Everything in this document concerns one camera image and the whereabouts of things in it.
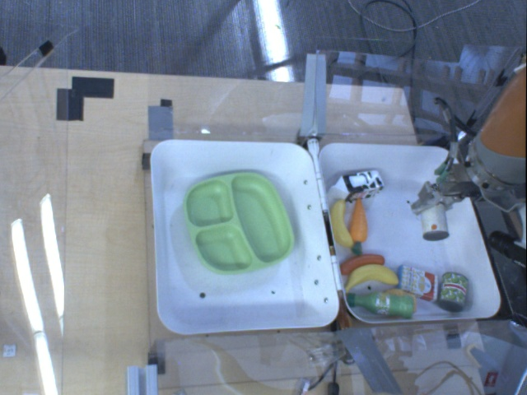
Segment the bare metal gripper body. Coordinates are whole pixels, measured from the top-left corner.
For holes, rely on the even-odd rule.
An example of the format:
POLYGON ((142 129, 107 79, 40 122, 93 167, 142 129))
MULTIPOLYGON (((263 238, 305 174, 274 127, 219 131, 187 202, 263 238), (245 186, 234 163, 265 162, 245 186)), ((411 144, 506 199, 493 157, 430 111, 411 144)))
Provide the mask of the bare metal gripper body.
POLYGON ((453 165, 439 174, 436 184, 446 197, 482 198, 505 212, 526 204, 525 183, 504 181, 481 166, 453 165))

